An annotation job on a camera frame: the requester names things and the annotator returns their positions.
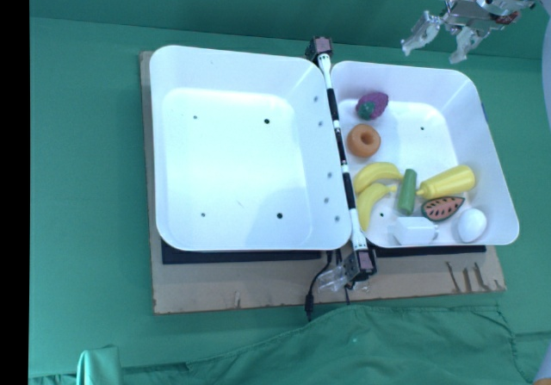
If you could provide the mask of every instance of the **green cylinder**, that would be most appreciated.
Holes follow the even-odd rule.
[[[417,172],[406,169],[404,179],[400,185],[398,196],[398,210],[402,214],[411,215],[415,206],[415,190],[417,187]]]

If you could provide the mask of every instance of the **white egg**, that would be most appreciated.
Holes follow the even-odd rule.
[[[470,208],[461,213],[457,221],[457,232],[464,243],[471,243],[480,238],[486,230],[487,220],[484,212]]]

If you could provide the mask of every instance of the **green toy cucumber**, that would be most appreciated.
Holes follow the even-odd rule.
[[[434,198],[423,203],[421,206],[421,214],[431,221],[447,220],[459,210],[464,201],[465,198],[461,196],[441,196],[440,198]]]
[[[413,169],[406,169],[398,196],[398,210],[403,214],[411,215],[413,212],[416,186],[417,172]]]

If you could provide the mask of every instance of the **yellow toy bottle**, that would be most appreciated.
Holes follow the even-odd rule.
[[[467,165],[457,165],[434,177],[424,180],[416,192],[425,200],[440,196],[452,196],[470,190],[476,184],[473,170]]]

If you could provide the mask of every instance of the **orange donut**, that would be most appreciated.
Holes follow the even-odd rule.
[[[379,151],[381,137],[374,127],[360,123],[350,130],[346,145],[357,157],[367,158]]]

